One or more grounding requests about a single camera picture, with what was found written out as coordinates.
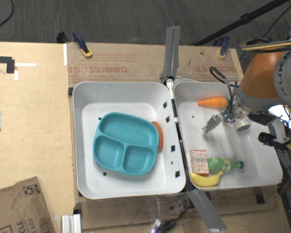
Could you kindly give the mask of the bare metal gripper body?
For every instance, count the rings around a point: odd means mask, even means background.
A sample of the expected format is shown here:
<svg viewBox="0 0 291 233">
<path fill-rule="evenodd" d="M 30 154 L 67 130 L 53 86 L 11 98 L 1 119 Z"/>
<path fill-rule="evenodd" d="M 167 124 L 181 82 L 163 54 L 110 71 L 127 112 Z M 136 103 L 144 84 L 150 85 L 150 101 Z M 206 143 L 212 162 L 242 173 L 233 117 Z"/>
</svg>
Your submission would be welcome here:
<svg viewBox="0 0 291 233">
<path fill-rule="evenodd" d="M 238 104 L 228 104 L 225 108 L 220 110 L 220 116 L 225 123 L 233 123 L 236 119 L 248 115 L 249 113 L 238 106 Z"/>
</svg>

